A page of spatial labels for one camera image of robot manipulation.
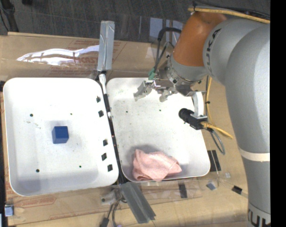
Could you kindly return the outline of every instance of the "cardboard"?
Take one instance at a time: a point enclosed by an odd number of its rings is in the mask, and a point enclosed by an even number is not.
[[[98,39],[9,32],[7,36],[0,36],[0,80],[6,81],[13,77],[70,77],[74,76],[75,68],[79,66],[81,69],[77,77],[91,77],[97,61],[87,63],[83,61],[81,65],[63,66],[63,69],[57,70],[58,66],[20,62],[16,61],[16,58],[26,53],[49,48],[77,49],[94,44],[98,44]],[[154,66],[154,54],[154,48],[149,43],[115,41],[112,70],[107,73],[107,80],[116,77],[146,77],[147,72]],[[98,55],[91,53],[89,57],[96,59]],[[205,80],[202,80],[201,84],[196,84],[196,89],[204,90]],[[210,110],[216,125],[234,135],[227,109],[225,89],[222,85],[212,83],[210,101]],[[0,103],[6,200],[7,204],[15,206],[14,216],[8,217],[9,226],[76,227],[88,224],[99,226],[110,206],[110,202],[102,202],[102,196],[109,194],[113,188],[118,186],[33,197],[19,196],[11,189],[2,93],[0,93]],[[141,185],[142,192],[156,213],[156,226],[176,227],[226,223],[211,226],[229,227],[231,225],[228,222],[236,227],[246,226],[247,182],[236,140],[222,137],[226,148],[226,155],[223,156],[216,149],[210,134],[204,131],[203,136],[207,150],[217,152],[220,171],[210,172],[206,176],[195,179],[151,182]],[[213,191],[206,186],[208,183],[215,187]],[[187,198],[182,196],[179,184],[185,185]],[[242,195],[232,191],[234,185],[243,189]],[[118,209],[116,211],[117,223],[137,226],[127,204],[121,203]],[[149,223],[145,226],[154,226],[154,224]]]

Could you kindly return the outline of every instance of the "pink cloth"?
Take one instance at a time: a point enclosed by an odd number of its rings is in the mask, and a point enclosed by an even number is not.
[[[142,150],[135,150],[133,176],[136,180],[162,181],[166,176],[181,171],[178,161],[163,152],[146,154]]]

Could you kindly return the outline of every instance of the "blue cube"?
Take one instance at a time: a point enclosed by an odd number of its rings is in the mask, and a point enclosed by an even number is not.
[[[69,135],[67,126],[55,126],[52,134],[54,144],[63,144],[68,141]]]

